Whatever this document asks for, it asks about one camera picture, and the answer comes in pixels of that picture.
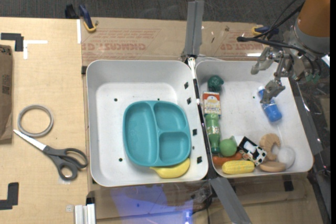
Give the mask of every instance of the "corn cob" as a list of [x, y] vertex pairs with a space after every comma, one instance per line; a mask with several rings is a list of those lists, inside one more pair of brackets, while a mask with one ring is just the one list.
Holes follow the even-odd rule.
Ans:
[[243, 173], [251, 173], [254, 170], [254, 163], [251, 161], [229, 161], [225, 162], [222, 165], [222, 170], [225, 174], [243, 174]]

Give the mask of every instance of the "wooden table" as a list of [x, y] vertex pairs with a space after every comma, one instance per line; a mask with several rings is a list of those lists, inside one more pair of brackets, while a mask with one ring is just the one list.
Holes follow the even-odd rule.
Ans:
[[[38, 140], [55, 148], [76, 147], [86, 151], [85, 95], [77, 20], [3, 17], [0, 18], [0, 32], [20, 33], [26, 40], [48, 41], [47, 44], [29, 45], [28, 59], [23, 58], [22, 52], [14, 52], [13, 127], [17, 128], [21, 109], [42, 104], [51, 109], [55, 121], [50, 133]], [[0, 44], [11, 45], [14, 50], [13, 41], [0, 40]], [[23, 118], [27, 130], [40, 131], [47, 125], [48, 117], [44, 112], [30, 111]], [[0, 210], [1, 224], [74, 222], [73, 206], [85, 205], [89, 188], [92, 188], [86, 169], [76, 180], [66, 183], [59, 178], [49, 158], [15, 134], [11, 142], [0, 143], [0, 156], [0, 200], [7, 198], [9, 183], [19, 183], [18, 205], [11, 210]], [[237, 194], [241, 194], [240, 200], [253, 223], [322, 223], [308, 180], [300, 175], [295, 182], [303, 188], [303, 198], [291, 199], [283, 195], [275, 199], [273, 195], [268, 198], [269, 202], [260, 203], [259, 200], [265, 200], [262, 190], [252, 190], [249, 195]], [[219, 203], [214, 202], [208, 212], [211, 223], [230, 223]], [[142, 223], [149, 223], [146, 218], [141, 219]], [[207, 221], [206, 210], [196, 213], [193, 221]], [[97, 223], [125, 222], [112, 219]]]

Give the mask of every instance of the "white plastic tray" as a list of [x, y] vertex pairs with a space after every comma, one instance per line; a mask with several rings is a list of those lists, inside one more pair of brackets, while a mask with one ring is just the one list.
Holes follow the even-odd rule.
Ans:
[[[179, 61], [98, 60], [87, 68], [87, 87], [90, 168], [99, 185], [114, 187], [193, 181], [206, 175], [208, 162], [202, 126], [192, 74], [186, 64]], [[128, 105], [158, 99], [179, 105], [188, 119], [191, 164], [187, 173], [179, 178], [162, 179], [154, 170], [136, 165], [128, 158], [123, 145], [122, 121]]]
[[[275, 133], [280, 137], [283, 146], [290, 146], [294, 149], [296, 160], [289, 169], [281, 173], [263, 172], [259, 167], [256, 167], [253, 173], [228, 175], [222, 172], [221, 167], [214, 167], [219, 175], [227, 178], [307, 172], [312, 168], [313, 158], [289, 80], [287, 78], [281, 79], [286, 89], [275, 98], [282, 113], [282, 119], [270, 123], [260, 106], [257, 89], [259, 86], [265, 86], [274, 78], [276, 64], [265, 71], [252, 75], [250, 71], [255, 63], [211, 60], [199, 62], [196, 65], [196, 76], [200, 95], [207, 91], [207, 81], [211, 76], [220, 76], [224, 80], [223, 91], [220, 95], [221, 139], [230, 138], [232, 135], [244, 135], [259, 144], [260, 138], [264, 134]], [[278, 152], [276, 146], [273, 148], [273, 152]]]

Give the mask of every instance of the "robotic hand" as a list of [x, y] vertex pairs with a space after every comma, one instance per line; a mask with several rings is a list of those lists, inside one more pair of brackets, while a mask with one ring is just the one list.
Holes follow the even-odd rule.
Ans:
[[313, 62], [330, 55], [330, 0], [306, 0], [294, 25], [285, 36], [284, 42], [259, 39], [266, 33], [254, 38], [238, 37], [238, 41], [256, 41], [265, 47], [251, 74], [268, 69], [273, 62], [278, 63], [274, 79], [265, 86], [261, 103], [270, 103], [285, 86], [281, 78], [292, 77], [296, 81], [318, 81], [320, 74], [315, 72]]

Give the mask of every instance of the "gray tape roll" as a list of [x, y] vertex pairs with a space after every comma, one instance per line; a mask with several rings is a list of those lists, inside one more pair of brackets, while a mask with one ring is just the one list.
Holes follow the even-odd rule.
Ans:
[[[40, 133], [29, 133], [25, 129], [23, 129], [23, 127], [21, 125], [21, 120], [22, 120], [23, 115], [26, 112], [28, 112], [29, 110], [32, 110], [32, 109], [41, 109], [41, 110], [45, 111], [48, 114], [49, 118], [50, 118], [50, 123], [49, 123], [48, 127], [44, 131], [42, 131]], [[44, 105], [40, 105], [40, 104], [32, 104], [32, 105], [26, 106], [24, 109], [22, 109], [20, 111], [20, 113], [18, 115], [18, 118], [17, 118], [17, 127], [18, 127], [18, 129], [23, 134], [28, 135], [30, 137], [41, 137], [41, 136], [46, 135], [47, 133], [50, 132], [53, 124], [54, 124], [54, 117], [52, 116], [51, 111], [47, 107], [45, 107]]]

